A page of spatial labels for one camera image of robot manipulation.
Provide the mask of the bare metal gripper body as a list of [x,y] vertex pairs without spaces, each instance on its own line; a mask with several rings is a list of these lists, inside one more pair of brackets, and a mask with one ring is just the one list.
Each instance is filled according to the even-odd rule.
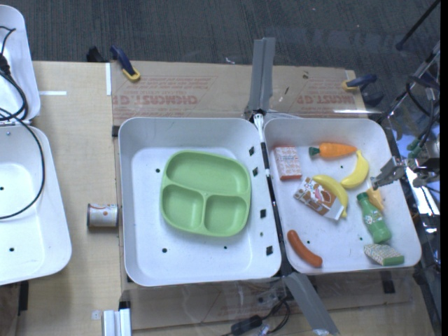
[[439,157],[407,158],[406,165],[410,171],[408,179],[415,188],[440,180]]

